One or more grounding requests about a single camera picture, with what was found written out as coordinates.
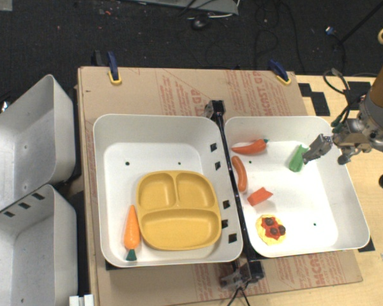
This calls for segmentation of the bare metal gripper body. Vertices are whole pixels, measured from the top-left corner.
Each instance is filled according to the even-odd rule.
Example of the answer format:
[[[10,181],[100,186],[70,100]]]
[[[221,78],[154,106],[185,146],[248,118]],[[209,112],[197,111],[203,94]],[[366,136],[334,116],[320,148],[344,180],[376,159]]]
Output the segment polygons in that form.
[[[383,153],[383,127],[371,118],[347,119],[339,132],[333,135],[333,142],[343,153],[368,153],[372,150]]]

